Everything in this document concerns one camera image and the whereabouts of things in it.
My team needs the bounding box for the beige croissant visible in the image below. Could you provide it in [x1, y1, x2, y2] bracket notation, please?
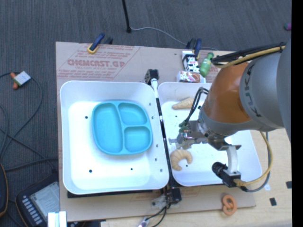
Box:
[169, 148, 193, 171]

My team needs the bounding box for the brown and white carton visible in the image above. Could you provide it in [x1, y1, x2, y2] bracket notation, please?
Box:
[177, 70, 206, 83]

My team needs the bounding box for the white plastic tray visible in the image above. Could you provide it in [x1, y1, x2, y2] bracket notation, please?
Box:
[157, 81, 263, 187]
[59, 80, 170, 195]

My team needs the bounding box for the orange pretzel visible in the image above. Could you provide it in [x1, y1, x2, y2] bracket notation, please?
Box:
[221, 194, 238, 216]

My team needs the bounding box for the thin black and white rod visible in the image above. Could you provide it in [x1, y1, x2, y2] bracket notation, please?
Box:
[151, 78, 178, 189]

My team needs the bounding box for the orange sausage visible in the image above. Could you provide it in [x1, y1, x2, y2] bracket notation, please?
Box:
[9, 72, 19, 90]

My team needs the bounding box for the cow print white carton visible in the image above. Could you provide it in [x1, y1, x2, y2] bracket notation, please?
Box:
[181, 50, 200, 74]

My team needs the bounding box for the black cylinder on white bracket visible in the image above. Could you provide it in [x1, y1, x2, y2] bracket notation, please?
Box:
[211, 144, 242, 188]

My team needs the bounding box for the brown cardboard board red print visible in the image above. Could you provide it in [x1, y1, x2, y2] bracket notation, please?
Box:
[55, 41, 257, 222]

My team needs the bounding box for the green bottle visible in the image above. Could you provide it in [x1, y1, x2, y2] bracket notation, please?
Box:
[199, 52, 214, 78]

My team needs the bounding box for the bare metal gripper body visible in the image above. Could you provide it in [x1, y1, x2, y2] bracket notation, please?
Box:
[178, 121, 228, 151]

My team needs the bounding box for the beige ice cream cone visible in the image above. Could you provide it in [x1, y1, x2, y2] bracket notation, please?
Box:
[171, 97, 196, 110]

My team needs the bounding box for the blue divided plate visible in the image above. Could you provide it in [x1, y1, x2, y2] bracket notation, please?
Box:
[91, 101, 153, 156]

